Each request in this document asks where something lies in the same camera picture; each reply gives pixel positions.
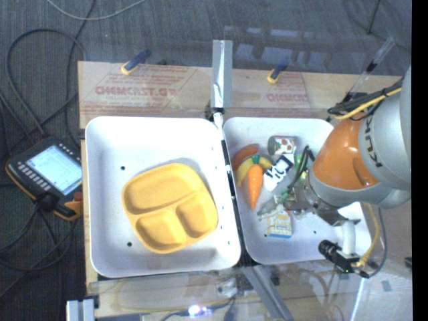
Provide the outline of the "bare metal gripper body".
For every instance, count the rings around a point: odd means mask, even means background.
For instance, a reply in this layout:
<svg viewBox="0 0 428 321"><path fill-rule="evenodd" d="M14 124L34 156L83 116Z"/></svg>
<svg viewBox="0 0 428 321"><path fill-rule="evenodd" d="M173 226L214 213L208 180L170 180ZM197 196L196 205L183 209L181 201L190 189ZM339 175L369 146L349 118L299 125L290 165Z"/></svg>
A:
<svg viewBox="0 0 428 321"><path fill-rule="evenodd" d="M354 225L361 219L349 219L338 212L338 208L325 203L309 186L293 187L284 202L284 207L290 211L313 212L331 226L342 226L346 222Z"/></svg>

